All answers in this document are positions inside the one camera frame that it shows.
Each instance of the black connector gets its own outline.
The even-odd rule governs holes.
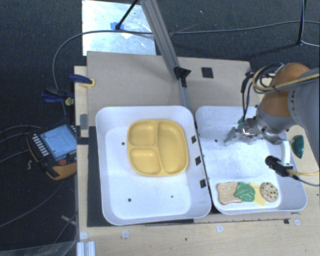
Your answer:
[[[269,155],[265,159],[265,163],[269,168],[275,170],[277,174],[279,174],[281,177],[288,177],[290,174],[288,173],[288,169],[292,169],[292,166],[283,166],[280,159]]]

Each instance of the white tray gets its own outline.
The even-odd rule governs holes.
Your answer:
[[[249,107],[247,118],[256,113]],[[205,163],[205,170],[214,206],[223,214],[246,214],[275,211],[298,211],[307,204],[307,196],[301,182],[290,177],[281,177],[265,164],[267,156],[281,159],[281,146],[272,145],[266,140],[257,140],[252,145],[236,141],[227,146],[224,139],[232,127],[242,117],[242,107],[203,106],[196,111],[198,135]],[[290,163],[297,170],[291,153]],[[259,206],[253,202],[222,205],[218,200],[217,184],[227,182],[253,182],[260,185],[271,182],[278,188],[279,199]]]
[[[189,165],[178,175],[148,177],[130,166],[127,131],[138,120],[167,119],[184,130]],[[201,155],[195,122],[182,106],[105,107],[96,115],[102,212],[113,225],[200,218],[207,215],[212,202]]]

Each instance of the yellow cable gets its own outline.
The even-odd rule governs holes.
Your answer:
[[[290,175],[308,175],[308,176],[311,176],[311,175],[317,175],[319,173],[319,171],[316,171],[316,172],[298,172],[298,171],[295,171],[295,170],[287,170],[287,172],[290,174]]]
[[[292,80],[292,81],[290,81],[290,82],[284,82],[284,83],[278,84],[278,85],[276,85],[276,86],[262,87],[262,86],[257,85],[256,80],[257,80],[257,77],[260,75],[261,71],[262,71],[264,68],[265,68],[265,67],[260,68],[260,69],[253,75],[253,78],[252,78],[252,84],[253,84],[253,86],[254,86],[257,90],[263,91],[263,92],[267,92],[267,91],[270,91],[270,90],[277,90],[277,89],[280,89],[280,88],[285,87],[285,86],[294,85],[294,84],[297,84],[297,83],[309,81],[309,80],[311,80],[311,79],[316,79],[316,78],[319,77],[319,74],[313,74],[313,75],[309,75],[309,76],[306,76],[306,77],[302,77],[302,78],[299,78],[299,79],[296,79],[296,80]]]

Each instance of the yellow cheese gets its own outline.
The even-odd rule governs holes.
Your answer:
[[[266,199],[264,199],[260,193],[260,185],[255,184],[253,182],[250,182],[249,184],[251,185],[251,187],[253,187],[255,191],[253,202],[259,206],[264,207],[266,205]]]

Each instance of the wooden table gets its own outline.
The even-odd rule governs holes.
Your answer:
[[[239,104],[241,102],[239,88],[243,74],[250,68],[249,63],[195,58],[179,58],[179,61],[183,68],[187,65],[192,70],[193,66],[195,70],[197,69],[196,67],[200,67],[201,65],[216,67],[213,70],[215,73],[214,79],[216,79],[215,95],[211,97],[213,105]],[[192,72],[195,75],[190,75],[189,80],[187,78],[187,82],[189,81],[189,93],[192,92],[190,101],[191,103],[197,101],[195,108],[198,108],[202,105],[201,101],[199,101],[201,93],[205,93],[205,91],[203,91],[204,88],[200,88],[199,92],[199,87],[197,87],[197,83],[199,82],[197,81],[197,76],[199,74],[196,71]],[[86,76],[87,67],[76,66],[75,73]],[[230,83],[233,89],[228,94],[225,94],[224,88],[228,86],[227,89],[230,90]],[[207,90],[207,93],[210,93],[210,90],[212,90],[210,86],[208,84],[203,86]],[[77,125],[80,125],[80,116],[88,114],[88,90],[90,88],[83,87],[80,83],[75,83]],[[194,93],[197,92],[199,93],[198,99],[194,97]],[[203,102],[207,105],[209,100],[210,97],[207,94]],[[256,101],[259,101],[259,99],[253,97],[252,103],[255,104]],[[303,129],[298,126],[290,129],[288,138],[291,139],[295,135],[304,135],[306,138]],[[81,136],[87,137],[88,130],[83,128]],[[295,161],[298,170],[301,172],[314,172],[318,169],[318,165],[306,139],[303,158],[295,158]],[[87,227],[88,145],[77,146],[77,166],[79,232],[81,235],[87,235],[87,238],[81,241],[95,241],[96,255],[314,256],[320,252],[320,203],[318,187],[304,186],[307,194],[307,205],[305,209],[294,213],[276,212],[274,214],[243,214],[237,216],[216,214],[215,217],[207,216],[197,219],[193,224]],[[305,180],[319,183],[319,176],[306,177]],[[289,219],[289,223],[285,223],[284,219]],[[129,238],[122,238],[123,231],[129,231]]]

